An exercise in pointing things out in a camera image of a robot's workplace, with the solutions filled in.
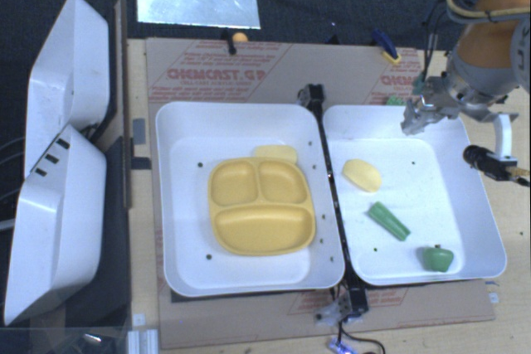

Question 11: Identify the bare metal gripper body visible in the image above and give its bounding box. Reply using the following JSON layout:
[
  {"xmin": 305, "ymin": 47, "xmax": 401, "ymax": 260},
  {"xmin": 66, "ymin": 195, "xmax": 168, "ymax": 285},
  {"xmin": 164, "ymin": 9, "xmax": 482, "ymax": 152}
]
[{"xmin": 417, "ymin": 74, "xmax": 506, "ymax": 123}]

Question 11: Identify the white plastic tray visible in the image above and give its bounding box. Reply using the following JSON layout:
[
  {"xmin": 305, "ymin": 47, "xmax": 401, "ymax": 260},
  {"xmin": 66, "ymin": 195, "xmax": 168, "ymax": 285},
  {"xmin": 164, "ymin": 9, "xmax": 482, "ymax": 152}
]
[
  {"xmin": 322, "ymin": 104, "xmax": 509, "ymax": 288},
  {"xmin": 154, "ymin": 100, "xmax": 347, "ymax": 298}
]

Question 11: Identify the pale yellow oval potato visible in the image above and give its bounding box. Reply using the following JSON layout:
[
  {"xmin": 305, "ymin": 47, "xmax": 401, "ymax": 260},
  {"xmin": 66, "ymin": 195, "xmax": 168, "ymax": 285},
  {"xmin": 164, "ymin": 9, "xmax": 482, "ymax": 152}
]
[{"xmin": 341, "ymin": 158, "xmax": 383, "ymax": 194}]

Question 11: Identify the thin black rod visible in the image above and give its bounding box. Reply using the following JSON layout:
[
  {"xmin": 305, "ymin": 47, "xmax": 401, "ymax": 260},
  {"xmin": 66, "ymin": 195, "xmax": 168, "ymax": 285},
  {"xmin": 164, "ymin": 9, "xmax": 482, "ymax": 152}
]
[{"xmin": 311, "ymin": 101, "xmax": 363, "ymax": 293}]

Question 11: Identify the green celery stick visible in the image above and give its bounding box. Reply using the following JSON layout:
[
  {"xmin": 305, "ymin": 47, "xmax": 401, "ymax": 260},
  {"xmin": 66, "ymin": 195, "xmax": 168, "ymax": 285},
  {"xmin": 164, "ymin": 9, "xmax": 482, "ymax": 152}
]
[{"xmin": 365, "ymin": 201, "xmax": 412, "ymax": 242}]

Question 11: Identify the pale yellow flat slab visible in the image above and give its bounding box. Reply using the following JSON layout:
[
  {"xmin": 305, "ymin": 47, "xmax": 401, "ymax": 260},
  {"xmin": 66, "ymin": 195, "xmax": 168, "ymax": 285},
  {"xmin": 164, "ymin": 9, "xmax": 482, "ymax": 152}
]
[{"xmin": 253, "ymin": 144, "xmax": 299, "ymax": 165}]

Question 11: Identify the green bell pepper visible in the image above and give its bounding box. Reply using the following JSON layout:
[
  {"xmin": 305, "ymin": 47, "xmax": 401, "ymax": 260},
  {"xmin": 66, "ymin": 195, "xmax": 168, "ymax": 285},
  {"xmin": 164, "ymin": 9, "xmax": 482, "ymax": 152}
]
[{"xmin": 421, "ymin": 245, "xmax": 455, "ymax": 274}]

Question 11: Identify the brown cardboard board red print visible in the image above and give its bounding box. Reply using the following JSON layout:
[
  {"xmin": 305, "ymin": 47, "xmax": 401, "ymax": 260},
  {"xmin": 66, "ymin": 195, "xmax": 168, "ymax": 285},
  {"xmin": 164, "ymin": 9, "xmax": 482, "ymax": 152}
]
[{"xmin": 144, "ymin": 37, "xmax": 498, "ymax": 350}]

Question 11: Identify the yellow divided plate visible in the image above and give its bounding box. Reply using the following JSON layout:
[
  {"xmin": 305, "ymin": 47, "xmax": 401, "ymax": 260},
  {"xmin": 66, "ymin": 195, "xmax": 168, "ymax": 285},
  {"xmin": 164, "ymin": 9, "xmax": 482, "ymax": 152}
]
[{"xmin": 207, "ymin": 156, "xmax": 318, "ymax": 257}]

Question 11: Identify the black cylinder on white bracket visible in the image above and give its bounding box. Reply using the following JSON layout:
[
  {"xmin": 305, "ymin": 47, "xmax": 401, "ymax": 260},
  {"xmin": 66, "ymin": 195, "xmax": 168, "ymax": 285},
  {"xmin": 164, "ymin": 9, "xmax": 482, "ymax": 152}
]
[{"xmin": 462, "ymin": 113, "xmax": 520, "ymax": 182}]

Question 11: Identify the black block with thin wires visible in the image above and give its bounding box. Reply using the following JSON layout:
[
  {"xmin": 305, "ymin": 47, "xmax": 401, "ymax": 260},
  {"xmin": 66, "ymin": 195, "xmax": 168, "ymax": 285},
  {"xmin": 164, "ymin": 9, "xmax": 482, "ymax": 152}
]
[
  {"xmin": 336, "ymin": 287, "xmax": 370, "ymax": 319},
  {"xmin": 297, "ymin": 83, "xmax": 326, "ymax": 108}
]

